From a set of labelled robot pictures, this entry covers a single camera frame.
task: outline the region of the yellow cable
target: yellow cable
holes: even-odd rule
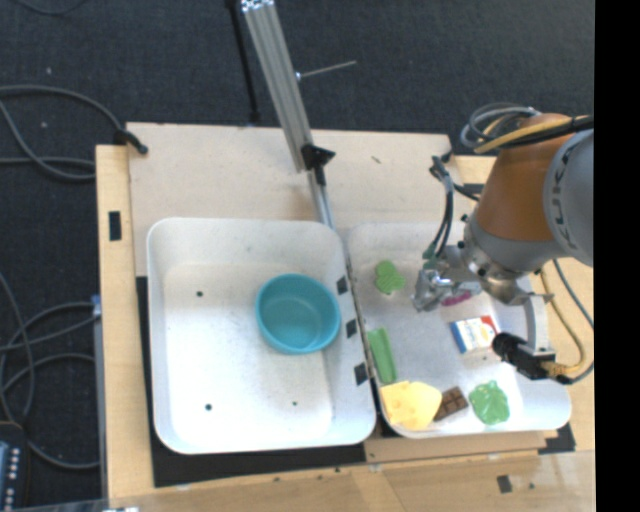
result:
[[[559,121],[549,121],[546,123],[534,124],[533,126],[527,126],[525,128],[519,128],[518,130],[507,133],[497,139],[493,139],[482,146],[478,146],[475,148],[475,153],[481,155],[486,153],[487,151],[491,151],[492,149],[496,149],[504,144],[508,144],[509,142],[516,141],[523,137],[527,137],[529,135],[533,135],[536,133],[544,132],[546,130],[552,130],[554,128],[559,128],[562,126],[569,126],[573,122],[573,119],[561,119]]]
[[[551,292],[549,290],[549,283],[547,282],[547,276],[546,276],[546,273],[545,273],[544,269],[542,269],[541,272],[540,272],[540,279],[542,280],[542,286],[544,287],[545,292],[550,294]],[[576,364],[571,365],[571,366],[566,365],[566,364],[560,364],[560,363],[556,363],[556,362],[551,362],[551,361],[544,362],[544,363],[541,364],[541,366],[545,370],[547,370],[547,372],[549,372],[549,375],[551,375],[551,376],[564,375],[564,374],[567,374],[567,373],[576,372],[585,363],[585,361],[587,359],[587,352],[586,352],[586,350],[584,348],[584,345],[583,345],[582,341],[580,341],[580,339],[578,338],[578,335],[573,331],[573,329],[569,325],[569,322],[567,321],[565,316],[562,314],[562,311],[560,311],[560,308],[558,307],[558,304],[557,304],[557,302],[555,301],[554,298],[551,299],[551,306],[553,307],[553,310],[555,311],[556,315],[558,316],[558,318],[562,322],[562,325],[567,330],[567,332],[569,333],[569,335],[573,339],[574,343],[578,347],[578,351],[580,352],[580,360]]]

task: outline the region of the white tray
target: white tray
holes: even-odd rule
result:
[[[376,420],[338,235],[305,221],[165,219],[147,240],[153,414],[185,454],[356,444]],[[286,272],[335,291],[343,326],[325,350],[290,356],[261,338],[260,286]]]
[[[462,238],[462,223],[455,223],[450,243]],[[465,396],[479,384],[497,381],[506,393],[510,417],[487,426],[469,406],[423,431],[392,427],[400,435],[427,438],[486,432],[555,430],[571,414],[566,388],[548,379],[532,381],[502,363],[493,352],[461,355],[450,329],[450,322],[491,314],[498,328],[526,338],[526,319],[521,307],[508,307],[482,293],[455,306],[432,312],[417,312],[411,302],[421,255],[433,239],[437,223],[366,224],[354,228],[348,237],[354,294],[366,331],[385,327],[392,346],[397,380],[417,380],[440,391],[459,386]],[[375,287],[375,267],[391,260],[406,278],[406,287],[384,295]],[[521,286],[530,287],[528,280]],[[382,383],[374,376],[377,386]]]

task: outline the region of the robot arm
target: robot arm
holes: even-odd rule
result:
[[[540,114],[522,127],[567,120]],[[527,340],[501,334],[494,350],[528,377],[547,377],[542,363],[553,361],[553,349],[546,333],[535,331],[534,319],[551,296],[532,295],[518,280],[562,257],[593,266],[593,151],[592,128],[502,149],[463,240],[426,255],[413,296],[416,309],[431,311],[482,291],[523,306]]]

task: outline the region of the blue bowl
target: blue bowl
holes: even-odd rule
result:
[[[264,339],[285,354],[308,354],[335,340],[340,309],[331,292],[302,274],[282,274],[258,292],[256,318]]]

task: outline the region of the dark background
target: dark background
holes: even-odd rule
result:
[[[77,0],[31,0],[62,9]],[[312,128],[446,133],[456,153],[468,116],[494,101],[568,115],[594,112],[595,0],[279,0],[296,70],[354,67],[303,80]],[[277,119],[241,19],[261,125]],[[0,0],[0,86],[64,87],[122,121],[246,124],[249,101],[224,0],[87,0],[65,16]],[[93,109],[52,96],[0,95],[39,155],[93,159],[113,127]],[[0,157],[21,155],[0,118]],[[418,166],[427,163],[416,162]],[[23,318],[99,293],[93,183],[51,179],[35,165],[0,166],[0,272]],[[87,318],[57,315],[33,335]],[[0,293],[0,344],[18,328]],[[34,357],[91,354],[91,327],[34,347]],[[7,361],[6,379],[24,368]],[[30,439],[69,461],[97,457],[94,370],[65,361],[36,371]],[[18,411],[23,383],[9,394]],[[31,461],[29,505],[98,498],[96,470]]]

